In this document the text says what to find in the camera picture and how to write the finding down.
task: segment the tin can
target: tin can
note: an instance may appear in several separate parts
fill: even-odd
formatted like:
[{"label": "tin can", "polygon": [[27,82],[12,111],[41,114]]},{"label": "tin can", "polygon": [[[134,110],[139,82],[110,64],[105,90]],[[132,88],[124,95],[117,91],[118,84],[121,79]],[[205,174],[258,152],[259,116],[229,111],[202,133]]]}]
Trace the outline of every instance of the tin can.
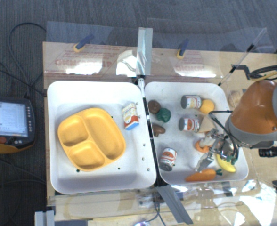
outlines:
[{"label": "tin can", "polygon": [[124,127],[126,130],[131,130],[139,124],[137,107],[134,103],[122,109]]},{"label": "tin can", "polygon": [[191,118],[183,118],[181,117],[178,122],[178,128],[183,131],[193,131],[198,132],[199,131],[199,120],[198,119],[191,119]]},{"label": "tin can", "polygon": [[172,171],[177,152],[172,148],[165,148],[163,150],[161,159],[159,161],[159,168],[164,171]]},{"label": "tin can", "polygon": [[183,109],[199,109],[201,107],[201,98],[199,96],[182,96],[180,104]]}]

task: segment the carrot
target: carrot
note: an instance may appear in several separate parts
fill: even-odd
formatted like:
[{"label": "carrot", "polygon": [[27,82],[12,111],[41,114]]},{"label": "carrot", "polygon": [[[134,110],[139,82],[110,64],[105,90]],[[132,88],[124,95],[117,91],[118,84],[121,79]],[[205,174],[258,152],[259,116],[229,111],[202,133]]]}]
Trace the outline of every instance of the carrot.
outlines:
[{"label": "carrot", "polygon": [[201,172],[196,172],[191,176],[185,178],[187,182],[195,182],[195,181],[209,181],[213,180],[216,175],[222,175],[222,169],[214,170],[212,168],[206,168]]}]

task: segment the yellow plate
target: yellow plate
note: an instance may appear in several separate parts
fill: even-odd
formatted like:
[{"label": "yellow plate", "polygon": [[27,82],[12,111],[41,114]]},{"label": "yellow plate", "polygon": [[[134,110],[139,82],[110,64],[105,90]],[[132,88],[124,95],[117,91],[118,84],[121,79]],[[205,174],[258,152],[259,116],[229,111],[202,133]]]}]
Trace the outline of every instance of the yellow plate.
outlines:
[{"label": "yellow plate", "polygon": [[71,115],[58,127],[67,157],[82,171],[93,171],[118,160],[125,152],[125,139],[110,114],[90,108]]}]

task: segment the blue and yellow clamp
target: blue and yellow clamp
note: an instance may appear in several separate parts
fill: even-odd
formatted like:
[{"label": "blue and yellow clamp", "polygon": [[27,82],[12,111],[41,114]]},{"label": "blue and yellow clamp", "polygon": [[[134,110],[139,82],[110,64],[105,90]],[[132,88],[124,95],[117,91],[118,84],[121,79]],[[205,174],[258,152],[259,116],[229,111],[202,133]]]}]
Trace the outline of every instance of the blue and yellow clamp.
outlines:
[{"label": "blue and yellow clamp", "polygon": [[185,51],[187,49],[187,45],[189,44],[189,39],[185,39],[179,46],[176,57],[178,59],[183,59],[185,56]]},{"label": "blue and yellow clamp", "polygon": [[83,50],[85,48],[85,44],[90,43],[90,41],[94,38],[95,36],[93,36],[93,34],[90,34],[88,36],[86,36],[84,39],[82,39],[79,43],[75,44],[73,47],[73,50],[76,53],[79,53],[81,50]]}]

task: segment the banana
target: banana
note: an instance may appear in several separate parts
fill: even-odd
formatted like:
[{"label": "banana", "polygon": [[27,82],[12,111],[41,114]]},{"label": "banana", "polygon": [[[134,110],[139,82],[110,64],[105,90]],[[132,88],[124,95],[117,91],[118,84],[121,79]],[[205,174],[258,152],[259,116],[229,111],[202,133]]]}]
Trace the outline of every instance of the banana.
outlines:
[{"label": "banana", "polygon": [[221,166],[222,169],[228,172],[236,172],[236,168],[231,164],[231,162],[227,162],[220,158],[220,155],[216,154],[216,159],[218,164]]}]

